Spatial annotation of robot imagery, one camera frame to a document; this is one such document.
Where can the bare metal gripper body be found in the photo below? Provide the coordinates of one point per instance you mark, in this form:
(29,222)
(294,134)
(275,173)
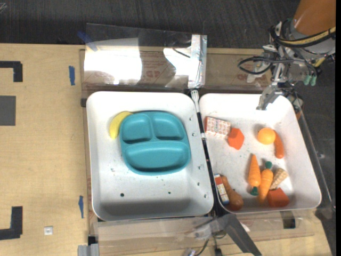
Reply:
(291,68)

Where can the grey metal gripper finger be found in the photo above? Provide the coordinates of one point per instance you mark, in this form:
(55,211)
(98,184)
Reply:
(267,97)
(296,99)

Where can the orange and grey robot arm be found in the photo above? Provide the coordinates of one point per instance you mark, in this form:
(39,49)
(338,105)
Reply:
(315,7)

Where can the orange fruit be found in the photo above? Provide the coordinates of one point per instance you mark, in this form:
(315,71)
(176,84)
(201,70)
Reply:
(266,136)

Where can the orange sausage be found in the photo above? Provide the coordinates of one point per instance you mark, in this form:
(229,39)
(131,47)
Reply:
(279,148)

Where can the orange cube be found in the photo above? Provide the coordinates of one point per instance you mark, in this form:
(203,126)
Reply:
(236,139)
(277,198)

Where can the white plastic tray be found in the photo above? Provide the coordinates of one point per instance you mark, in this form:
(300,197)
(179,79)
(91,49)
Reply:
(149,196)
(234,164)

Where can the orange carrot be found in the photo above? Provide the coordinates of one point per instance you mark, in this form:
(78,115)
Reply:
(266,181)
(254,173)

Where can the tan waffle cone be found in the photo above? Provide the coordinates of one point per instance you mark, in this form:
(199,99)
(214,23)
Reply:
(278,177)

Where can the white red and blue carton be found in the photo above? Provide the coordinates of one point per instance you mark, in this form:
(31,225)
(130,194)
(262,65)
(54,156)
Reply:
(221,189)

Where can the blue divided plate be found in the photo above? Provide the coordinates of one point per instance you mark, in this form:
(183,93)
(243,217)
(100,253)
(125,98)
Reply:
(155,153)

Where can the yellow banana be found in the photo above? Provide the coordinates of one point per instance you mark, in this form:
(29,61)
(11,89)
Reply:
(115,124)

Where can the small white square piece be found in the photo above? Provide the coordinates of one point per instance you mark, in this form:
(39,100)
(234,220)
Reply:
(48,230)

